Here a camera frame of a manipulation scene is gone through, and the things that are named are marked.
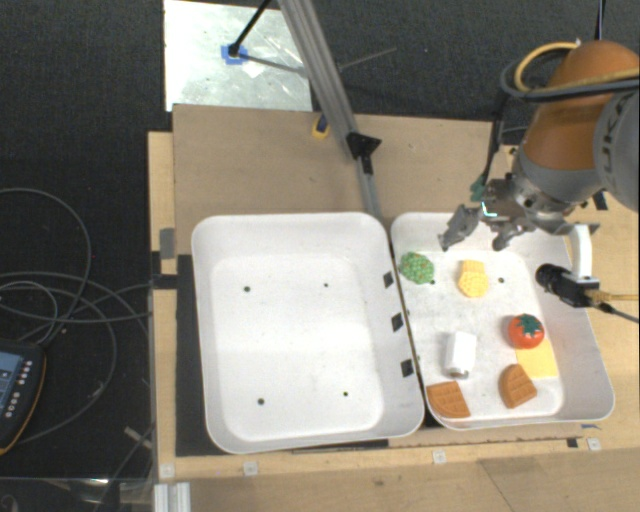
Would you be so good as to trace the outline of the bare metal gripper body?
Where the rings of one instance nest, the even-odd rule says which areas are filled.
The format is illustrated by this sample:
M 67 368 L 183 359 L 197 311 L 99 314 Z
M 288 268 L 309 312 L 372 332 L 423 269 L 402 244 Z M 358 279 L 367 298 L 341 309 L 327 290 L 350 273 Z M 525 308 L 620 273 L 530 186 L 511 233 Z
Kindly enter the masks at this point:
M 567 218 L 576 208 L 584 208 L 587 198 L 564 200 L 553 197 L 526 177 L 480 178 L 481 206 L 485 218 L 498 230 L 551 235 L 568 234 L 572 224 Z

